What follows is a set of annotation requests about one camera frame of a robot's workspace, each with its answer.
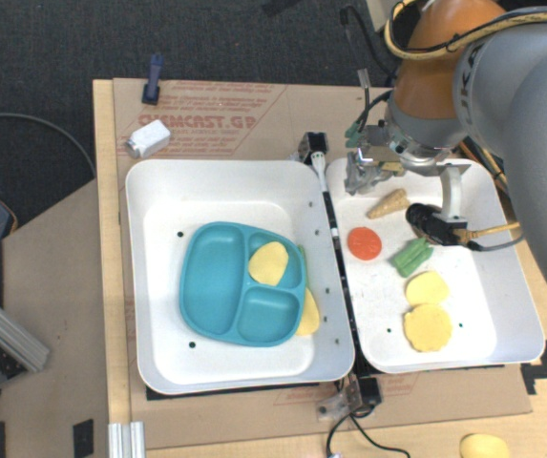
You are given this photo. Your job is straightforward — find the small white bottle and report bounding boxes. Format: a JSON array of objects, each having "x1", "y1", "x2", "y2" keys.
[{"x1": 125, "y1": 118, "x2": 173, "y2": 160}]

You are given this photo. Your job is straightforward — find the blue divided plate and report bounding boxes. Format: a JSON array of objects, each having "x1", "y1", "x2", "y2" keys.
[{"x1": 179, "y1": 220, "x2": 309, "y2": 348}]

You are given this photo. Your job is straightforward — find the black block with thin wires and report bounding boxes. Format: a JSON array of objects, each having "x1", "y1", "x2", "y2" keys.
[
  {"x1": 358, "y1": 376, "x2": 384, "y2": 407},
  {"x1": 300, "y1": 131, "x2": 329, "y2": 164}
]

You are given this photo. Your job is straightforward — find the brown cardboard board red print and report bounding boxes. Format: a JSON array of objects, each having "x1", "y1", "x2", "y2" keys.
[{"x1": 112, "y1": 77, "x2": 535, "y2": 450}]

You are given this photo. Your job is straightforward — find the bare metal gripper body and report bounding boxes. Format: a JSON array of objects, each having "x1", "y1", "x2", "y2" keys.
[{"x1": 355, "y1": 123, "x2": 447, "y2": 177}]

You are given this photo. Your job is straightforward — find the white plastic tray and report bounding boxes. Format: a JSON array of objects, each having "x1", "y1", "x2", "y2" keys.
[
  {"x1": 324, "y1": 156, "x2": 547, "y2": 375},
  {"x1": 124, "y1": 158, "x2": 357, "y2": 396}
]

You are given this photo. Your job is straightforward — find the yellow potato slice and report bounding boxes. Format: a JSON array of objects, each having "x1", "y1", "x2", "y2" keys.
[
  {"x1": 405, "y1": 270, "x2": 451, "y2": 308},
  {"x1": 402, "y1": 303, "x2": 453, "y2": 354},
  {"x1": 294, "y1": 287, "x2": 322, "y2": 338},
  {"x1": 247, "y1": 240, "x2": 290, "y2": 286}
]

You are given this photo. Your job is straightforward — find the yellow rounded toy food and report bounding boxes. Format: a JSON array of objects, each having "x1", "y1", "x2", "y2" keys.
[{"x1": 459, "y1": 432, "x2": 511, "y2": 458}]

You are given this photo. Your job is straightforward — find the beige ice cream cone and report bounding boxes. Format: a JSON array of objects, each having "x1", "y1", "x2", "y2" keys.
[{"x1": 367, "y1": 188, "x2": 409, "y2": 220}]

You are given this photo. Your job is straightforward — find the thin black and white rod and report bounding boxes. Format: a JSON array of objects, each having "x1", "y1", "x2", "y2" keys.
[{"x1": 310, "y1": 152, "x2": 366, "y2": 377}]

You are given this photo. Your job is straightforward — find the green asparagus bundle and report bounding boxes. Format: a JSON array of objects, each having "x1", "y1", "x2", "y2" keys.
[{"x1": 390, "y1": 237, "x2": 435, "y2": 279}]

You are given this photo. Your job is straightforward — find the orange tomato slice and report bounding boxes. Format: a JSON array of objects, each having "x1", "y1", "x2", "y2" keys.
[{"x1": 347, "y1": 226, "x2": 383, "y2": 260}]

